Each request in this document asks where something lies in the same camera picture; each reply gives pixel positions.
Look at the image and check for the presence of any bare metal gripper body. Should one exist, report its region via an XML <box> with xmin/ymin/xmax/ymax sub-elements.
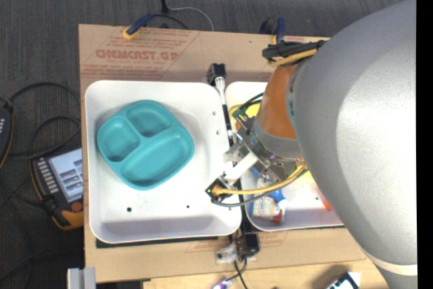
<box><xmin>234</xmin><ymin>117</ymin><xmax>307</xmax><ymax>184</ymax></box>

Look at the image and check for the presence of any blue and white bottle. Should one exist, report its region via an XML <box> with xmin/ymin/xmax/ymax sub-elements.
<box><xmin>252</xmin><ymin>166</ymin><xmax>290</xmax><ymax>211</ymax></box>

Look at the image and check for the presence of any white yellow and red packet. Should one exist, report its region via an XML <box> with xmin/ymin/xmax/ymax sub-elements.
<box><xmin>251</xmin><ymin>196</ymin><xmax>286</xmax><ymax>225</ymax></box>

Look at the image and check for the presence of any white plastic tray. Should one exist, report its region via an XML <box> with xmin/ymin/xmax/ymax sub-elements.
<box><xmin>84</xmin><ymin>79</ymin><xmax>243</xmax><ymax>244</ymax></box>
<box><xmin>224</xmin><ymin>81</ymin><xmax>346</xmax><ymax>233</ymax></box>

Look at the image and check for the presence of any thin black and white rod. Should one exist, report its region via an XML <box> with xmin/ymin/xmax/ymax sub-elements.
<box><xmin>214</xmin><ymin>76</ymin><xmax>247</xmax><ymax>234</ymax></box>

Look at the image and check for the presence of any blue divided plate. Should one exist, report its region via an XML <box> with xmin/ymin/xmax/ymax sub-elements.
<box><xmin>95</xmin><ymin>99</ymin><xmax>196</xmax><ymax>192</ymax></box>

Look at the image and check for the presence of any white and black packet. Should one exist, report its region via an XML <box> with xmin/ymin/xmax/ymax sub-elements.
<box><xmin>324</xmin><ymin>270</ymin><xmax>362</xmax><ymax>289</ymax></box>

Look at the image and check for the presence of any brown cardboard board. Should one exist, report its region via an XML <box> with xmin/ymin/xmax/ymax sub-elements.
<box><xmin>78</xmin><ymin>23</ymin><xmax>368</xmax><ymax>284</ymax></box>

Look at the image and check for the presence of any black cylinder on white bracket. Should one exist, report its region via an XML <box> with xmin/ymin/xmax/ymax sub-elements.
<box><xmin>204</xmin><ymin>148</ymin><xmax>262</xmax><ymax>202</ymax></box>

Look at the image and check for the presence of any black block with wires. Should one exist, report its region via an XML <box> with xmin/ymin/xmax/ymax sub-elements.
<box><xmin>206</xmin><ymin>62</ymin><xmax>227</xmax><ymax>86</ymax></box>
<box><xmin>235</xmin><ymin>232</ymin><xmax>261</xmax><ymax>257</ymax></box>

